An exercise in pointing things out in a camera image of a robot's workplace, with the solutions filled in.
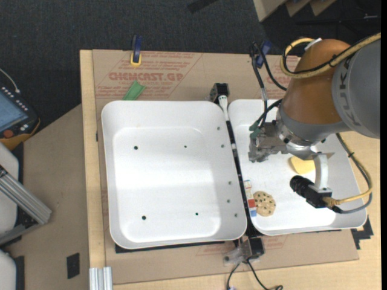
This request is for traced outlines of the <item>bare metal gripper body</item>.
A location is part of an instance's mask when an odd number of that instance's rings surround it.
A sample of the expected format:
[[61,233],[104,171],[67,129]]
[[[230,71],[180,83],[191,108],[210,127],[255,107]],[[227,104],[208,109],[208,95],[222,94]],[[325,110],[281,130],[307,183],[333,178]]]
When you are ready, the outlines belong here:
[[288,127],[282,120],[273,120],[264,124],[256,121],[253,124],[253,140],[256,141],[260,150],[269,150],[270,155],[277,153],[292,154],[302,160],[311,159],[314,154],[312,146],[316,144],[316,133],[300,124],[290,123]]

